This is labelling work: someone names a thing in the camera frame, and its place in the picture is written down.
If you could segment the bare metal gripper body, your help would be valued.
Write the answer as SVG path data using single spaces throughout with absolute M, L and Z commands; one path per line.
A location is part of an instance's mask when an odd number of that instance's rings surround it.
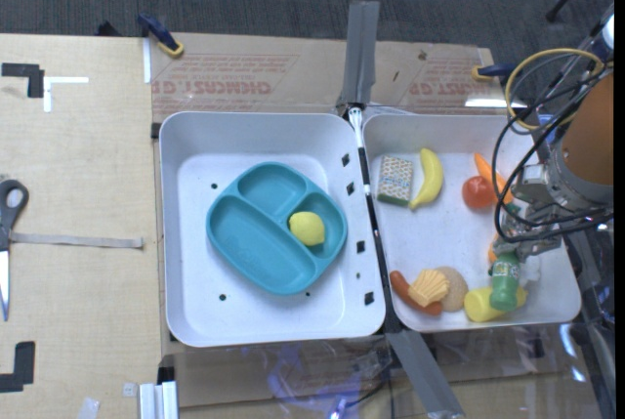
M 546 163 L 524 165 L 514 177 L 511 191 L 519 210 L 513 213 L 508 207 L 501 222 L 513 252 L 516 243 L 528 240 L 535 243 L 532 257 L 561 247 L 563 209 L 550 194 L 549 183 Z

